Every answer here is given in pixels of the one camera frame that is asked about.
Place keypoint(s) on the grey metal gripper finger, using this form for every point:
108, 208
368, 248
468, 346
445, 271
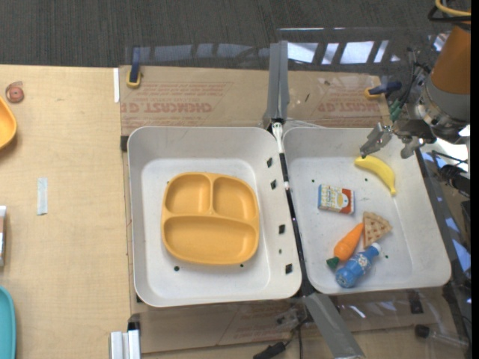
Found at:
409, 148
376, 138

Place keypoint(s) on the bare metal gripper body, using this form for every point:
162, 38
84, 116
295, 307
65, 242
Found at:
430, 123

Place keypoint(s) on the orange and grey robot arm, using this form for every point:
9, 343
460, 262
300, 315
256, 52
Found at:
451, 66

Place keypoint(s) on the yellow banana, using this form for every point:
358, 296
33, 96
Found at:
379, 168

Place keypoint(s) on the white and orange carton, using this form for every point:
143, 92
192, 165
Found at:
335, 199

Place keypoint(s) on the white plastic tray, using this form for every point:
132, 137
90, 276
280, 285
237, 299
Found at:
411, 230
149, 215

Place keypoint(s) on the tan waffle slice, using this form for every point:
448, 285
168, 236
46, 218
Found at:
374, 228

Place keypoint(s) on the orange carrot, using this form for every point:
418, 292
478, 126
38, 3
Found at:
348, 245

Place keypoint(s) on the blue bottle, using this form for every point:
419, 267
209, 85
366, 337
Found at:
355, 267

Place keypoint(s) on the brown cardboard board red print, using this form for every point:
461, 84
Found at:
194, 103

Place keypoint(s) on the orange divided plate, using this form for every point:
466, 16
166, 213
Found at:
209, 238

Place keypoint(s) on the small brown doughnut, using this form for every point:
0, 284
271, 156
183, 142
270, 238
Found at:
15, 92

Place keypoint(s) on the white and brown packet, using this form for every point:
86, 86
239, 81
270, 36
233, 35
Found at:
2, 238

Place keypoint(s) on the teal plate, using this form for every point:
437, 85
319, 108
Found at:
5, 324

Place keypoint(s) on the black cylinder on white bracket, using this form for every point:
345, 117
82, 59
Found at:
456, 176

